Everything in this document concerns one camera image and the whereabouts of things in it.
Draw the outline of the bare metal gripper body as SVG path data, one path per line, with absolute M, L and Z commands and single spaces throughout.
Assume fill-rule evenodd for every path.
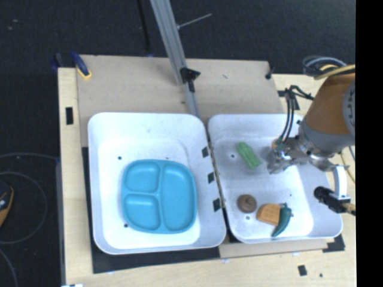
M 325 152 L 313 145 L 303 135 L 293 138 L 277 138 L 272 142 L 267 156 L 270 174 L 281 173 L 291 166 L 311 164 L 320 171 L 331 171 L 335 164 L 330 161 L 333 153 Z

